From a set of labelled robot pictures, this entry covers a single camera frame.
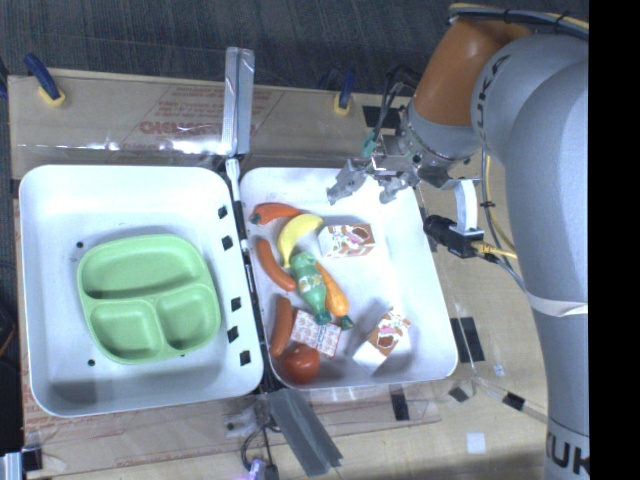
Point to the white and brown carton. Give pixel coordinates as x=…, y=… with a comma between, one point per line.
x=382, y=343
x=347, y=240

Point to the brown sausage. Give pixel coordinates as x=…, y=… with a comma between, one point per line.
x=282, y=325
x=274, y=265

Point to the black cylinder on white bracket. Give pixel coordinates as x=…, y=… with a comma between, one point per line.
x=450, y=235

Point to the yellow banana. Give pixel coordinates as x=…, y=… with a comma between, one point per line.
x=295, y=230

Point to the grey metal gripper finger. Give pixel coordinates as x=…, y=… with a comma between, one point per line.
x=347, y=180
x=392, y=188

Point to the green bottle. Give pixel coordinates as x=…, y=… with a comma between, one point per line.
x=310, y=283

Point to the orange carrot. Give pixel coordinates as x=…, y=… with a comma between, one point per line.
x=277, y=212
x=336, y=298

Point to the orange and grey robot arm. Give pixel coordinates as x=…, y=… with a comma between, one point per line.
x=540, y=133

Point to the red tomato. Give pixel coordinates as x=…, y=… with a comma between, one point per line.
x=301, y=364

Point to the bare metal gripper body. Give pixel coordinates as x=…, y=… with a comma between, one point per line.
x=400, y=160

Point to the white plastic tray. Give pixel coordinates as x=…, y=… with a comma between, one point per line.
x=55, y=268
x=420, y=293

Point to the green divided plate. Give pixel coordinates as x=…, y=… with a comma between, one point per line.
x=145, y=278

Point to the brown cardboard board red print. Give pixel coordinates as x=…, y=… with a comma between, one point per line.
x=125, y=113

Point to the thin black and white rod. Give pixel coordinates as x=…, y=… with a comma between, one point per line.
x=234, y=178

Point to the red and white packet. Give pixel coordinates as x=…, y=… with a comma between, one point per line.
x=315, y=335

